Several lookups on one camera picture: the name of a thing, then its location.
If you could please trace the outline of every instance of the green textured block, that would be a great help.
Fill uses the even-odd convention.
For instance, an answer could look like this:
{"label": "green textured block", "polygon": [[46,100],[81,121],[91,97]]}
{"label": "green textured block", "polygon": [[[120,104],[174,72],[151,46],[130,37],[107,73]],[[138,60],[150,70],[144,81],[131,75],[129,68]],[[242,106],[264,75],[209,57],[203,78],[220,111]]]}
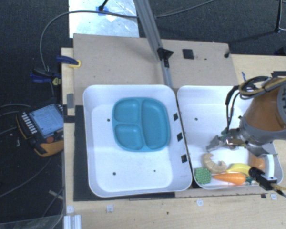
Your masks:
{"label": "green textured block", "polygon": [[207,168],[195,169],[195,178],[199,184],[208,184],[211,182],[211,172]]}

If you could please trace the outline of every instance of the blue plate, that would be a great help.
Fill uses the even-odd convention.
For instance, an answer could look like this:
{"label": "blue plate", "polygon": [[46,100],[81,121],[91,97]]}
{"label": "blue plate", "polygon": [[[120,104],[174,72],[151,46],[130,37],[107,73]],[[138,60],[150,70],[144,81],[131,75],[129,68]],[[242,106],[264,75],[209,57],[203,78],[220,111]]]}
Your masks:
{"label": "blue plate", "polygon": [[123,98],[112,111],[116,143],[134,152],[161,150],[170,141],[170,124],[165,106],[152,98]]}

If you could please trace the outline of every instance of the toy banana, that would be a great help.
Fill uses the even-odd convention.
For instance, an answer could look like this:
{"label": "toy banana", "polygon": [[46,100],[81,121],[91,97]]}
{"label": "toy banana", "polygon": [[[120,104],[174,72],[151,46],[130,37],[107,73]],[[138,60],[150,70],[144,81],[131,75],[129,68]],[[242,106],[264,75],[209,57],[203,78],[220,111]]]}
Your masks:
{"label": "toy banana", "polygon": [[221,161],[221,164],[218,165],[214,161],[211,160],[213,154],[207,153],[202,157],[202,162],[204,166],[212,173],[212,174],[220,174],[223,173],[227,169],[227,165],[224,161]]}
{"label": "toy banana", "polygon": [[240,164],[240,163],[236,163],[233,164],[230,169],[226,170],[226,173],[229,172],[241,172],[244,173],[247,177],[249,177],[249,169],[251,168],[251,166],[246,165],[246,164]]}

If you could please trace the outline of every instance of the wooden table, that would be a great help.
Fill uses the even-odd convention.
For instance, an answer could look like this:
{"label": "wooden table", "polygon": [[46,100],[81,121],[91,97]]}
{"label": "wooden table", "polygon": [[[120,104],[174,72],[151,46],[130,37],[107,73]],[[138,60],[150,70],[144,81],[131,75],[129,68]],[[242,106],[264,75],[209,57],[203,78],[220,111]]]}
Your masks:
{"label": "wooden table", "polygon": [[[63,48],[62,54],[73,56],[73,49]],[[286,57],[231,55],[238,82],[243,81],[242,72],[249,79],[269,75],[272,71],[286,71]],[[67,94],[74,93],[74,69],[62,64],[63,103]],[[68,109],[74,115],[74,109]],[[64,124],[65,189],[66,206],[74,208],[71,215],[82,217],[84,229],[235,229],[235,228],[286,228],[286,198],[273,191],[256,187],[253,192],[231,195],[223,190],[210,193],[203,189],[189,189],[177,193],[179,198],[170,199],[116,199],[107,201],[73,201],[74,124]],[[286,187],[286,142],[275,141],[276,150],[284,172],[281,183]],[[114,211],[107,212],[107,205]]]}

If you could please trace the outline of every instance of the white tray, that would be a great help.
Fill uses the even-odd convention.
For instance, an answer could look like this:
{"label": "white tray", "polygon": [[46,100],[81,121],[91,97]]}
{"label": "white tray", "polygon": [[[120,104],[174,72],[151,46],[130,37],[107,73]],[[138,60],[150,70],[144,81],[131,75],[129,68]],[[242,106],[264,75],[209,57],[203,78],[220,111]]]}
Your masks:
{"label": "white tray", "polygon": [[[112,129],[112,109],[122,98],[148,97],[166,107],[170,142],[154,152],[119,147]],[[93,85],[83,94],[90,189],[100,197],[173,192],[187,189],[192,172],[187,158],[174,92],[164,85]]]}
{"label": "white tray", "polygon": [[[226,128],[225,98],[231,89],[231,86],[184,86],[177,92],[185,139],[193,169],[203,167],[202,156],[207,153],[206,146]],[[244,114],[250,103],[251,100],[237,98],[230,128],[238,128],[238,117]],[[263,148],[271,154],[276,153],[273,144],[263,145]],[[233,163],[249,164],[249,151],[245,148],[234,151],[220,148],[211,153],[214,155],[213,161],[218,163],[223,160],[228,167]],[[280,183],[283,179],[283,171],[277,156],[274,157],[274,165],[274,175],[277,182]],[[236,187],[237,185],[212,178],[211,183],[200,186],[204,189],[219,189]]]}

